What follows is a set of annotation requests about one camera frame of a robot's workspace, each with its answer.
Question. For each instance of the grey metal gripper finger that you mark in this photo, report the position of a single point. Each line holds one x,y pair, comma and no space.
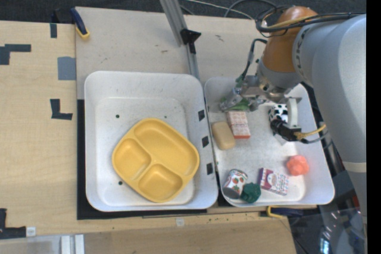
229,101
256,102

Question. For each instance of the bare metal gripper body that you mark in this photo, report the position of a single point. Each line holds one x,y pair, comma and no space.
262,90

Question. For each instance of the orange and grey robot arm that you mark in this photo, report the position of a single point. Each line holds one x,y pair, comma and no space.
327,68

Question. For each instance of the green toy vegetable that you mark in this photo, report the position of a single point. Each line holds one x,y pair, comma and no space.
243,104

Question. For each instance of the pink and orange carton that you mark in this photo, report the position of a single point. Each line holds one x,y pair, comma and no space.
238,125

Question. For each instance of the beige toy bread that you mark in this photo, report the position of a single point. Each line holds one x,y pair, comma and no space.
223,135

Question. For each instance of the white plastic tray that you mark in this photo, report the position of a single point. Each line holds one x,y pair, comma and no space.
143,92
265,151

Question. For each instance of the orange flower-shaped toy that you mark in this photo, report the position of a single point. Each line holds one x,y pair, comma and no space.
297,165

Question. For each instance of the white can with strawberries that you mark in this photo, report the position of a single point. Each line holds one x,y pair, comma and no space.
235,183

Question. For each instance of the purple and white carton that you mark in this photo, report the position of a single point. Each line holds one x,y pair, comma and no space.
274,181

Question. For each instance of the green toy broccoli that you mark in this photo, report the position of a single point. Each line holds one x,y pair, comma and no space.
250,193

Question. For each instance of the yellow divided plate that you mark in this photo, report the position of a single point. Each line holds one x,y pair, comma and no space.
156,157

